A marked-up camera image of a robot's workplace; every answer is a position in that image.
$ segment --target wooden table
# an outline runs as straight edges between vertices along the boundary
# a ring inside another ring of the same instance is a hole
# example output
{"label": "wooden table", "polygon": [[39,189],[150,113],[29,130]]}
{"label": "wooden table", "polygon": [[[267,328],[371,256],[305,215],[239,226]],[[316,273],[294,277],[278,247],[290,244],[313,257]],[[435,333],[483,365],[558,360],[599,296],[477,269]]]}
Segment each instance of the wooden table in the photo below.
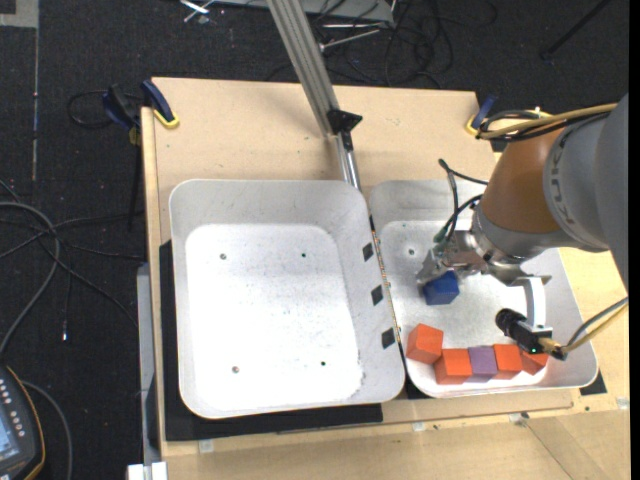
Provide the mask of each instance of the wooden table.
{"label": "wooden table", "polygon": [[[171,480],[204,478],[629,478],[628,320],[594,340],[608,392],[541,390],[383,404],[384,422],[171,442],[164,436],[158,247],[170,239],[168,198],[181,181],[340,179],[298,84],[155,79],[180,125],[142,110],[147,240],[160,454]],[[442,179],[438,158],[488,178],[495,155],[464,131],[474,93],[335,87],[364,116],[354,130],[363,193],[385,180]],[[611,255],[562,251],[585,318],[625,295]]]}

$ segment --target orange cube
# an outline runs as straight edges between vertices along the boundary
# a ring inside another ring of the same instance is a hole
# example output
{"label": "orange cube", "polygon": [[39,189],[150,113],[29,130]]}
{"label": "orange cube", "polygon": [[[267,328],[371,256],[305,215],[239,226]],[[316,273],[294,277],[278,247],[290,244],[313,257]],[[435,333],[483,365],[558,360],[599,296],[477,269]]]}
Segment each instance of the orange cube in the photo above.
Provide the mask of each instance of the orange cube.
{"label": "orange cube", "polygon": [[529,375],[535,375],[538,373],[547,366],[547,361],[549,360],[549,356],[547,354],[529,354],[522,350],[521,355],[522,369]]}
{"label": "orange cube", "polygon": [[444,333],[440,329],[418,324],[409,334],[406,354],[409,359],[433,364],[442,352]]}
{"label": "orange cube", "polygon": [[520,347],[512,344],[495,344],[493,350],[496,353],[496,365],[498,374],[494,379],[512,379],[522,371],[522,358]]}
{"label": "orange cube", "polygon": [[471,359],[466,348],[443,348],[433,364],[438,384],[462,384],[471,377]]}

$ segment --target cube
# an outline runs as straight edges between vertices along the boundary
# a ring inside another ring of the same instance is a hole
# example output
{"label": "cube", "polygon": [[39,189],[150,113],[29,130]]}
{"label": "cube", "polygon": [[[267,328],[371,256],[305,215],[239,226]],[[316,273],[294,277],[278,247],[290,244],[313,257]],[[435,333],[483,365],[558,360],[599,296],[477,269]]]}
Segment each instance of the cube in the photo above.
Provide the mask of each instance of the cube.
{"label": "cube", "polygon": [[418,324],[409,334],[405,347],[409,359],[425,364],[433,364],[442,352],[444,333],[440,329],[425,324]]}
{"label": "cube", "polygon": [[456,274],[448,270],[443,275],[429,281],[422,287],[422,293],[429,306],[450,304],[460,294]]}
{"label": "cube", "polygon": [[466,348],[443,348],[433,364],[438,384],[462,384],[471,377],[471,359]]}
{"label": "cube", "polygon": [[469,382],[487,382],[498,374],[493,347],[469,347],[471,370]]}
{"label": "cube", "polygon": [[522,356],[522,369],[529,375],[535,375],[538,373],[547,366],[547,361],[549,360],[549,356],[547,354],[529,354],[524,350],[522,350],[520,354]]}
{"label": "cube", "polygon": [[494,379],[512,379],[522,371],[522,359],[520,347],[513,344],[495,344],[493,351],[496,354],[498,373]]}

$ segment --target black floor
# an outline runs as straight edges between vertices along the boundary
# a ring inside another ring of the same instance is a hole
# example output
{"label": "black floor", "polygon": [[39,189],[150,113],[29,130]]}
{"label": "black floor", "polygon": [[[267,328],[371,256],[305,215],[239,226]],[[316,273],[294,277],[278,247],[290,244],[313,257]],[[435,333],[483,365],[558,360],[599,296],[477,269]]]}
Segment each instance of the black floor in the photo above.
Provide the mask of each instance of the black floor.
{"label": "black floor", "polygon": [[[629,90],[629,0],[611,0],[552,61],[539,55],[600,1],[405,0],[397,32],[330,49],[327,67],[336,84],[472,90],[480,101],[496,95],[494,111],[615,102]],[[137,330],[129,317],[145,246],[143,217],[131,230],[126,222],[135,147],[115,125],[74,124],[67,102],[114,83],[138,93],[150,76],[295,80],[267,11],[211,9],[201,24],[184,23],[188,10],[173,0],[40,0],[37,32],[0,26],[0,179],[53,223],[116,216],[58,229],[71,283],[58,268],[4,358],[60,403],[75,445],[75,479],[120,479],[141,460]],[[15,1],[0,0],[0,13],[13,12]],[[328,19],[312,21],[328,36],[320,26]],[[98,103],[90,98],[77,109],[100,119]],[[0,190],[0,201],[10,200]],[[33,236],[36,221],[0,209],[4,336],[51,268],[42,245],[52,249],[52,241],[11,252]],[[44,399],[34,400],[49,450],[40,478],[64,478],[61,423]]]}

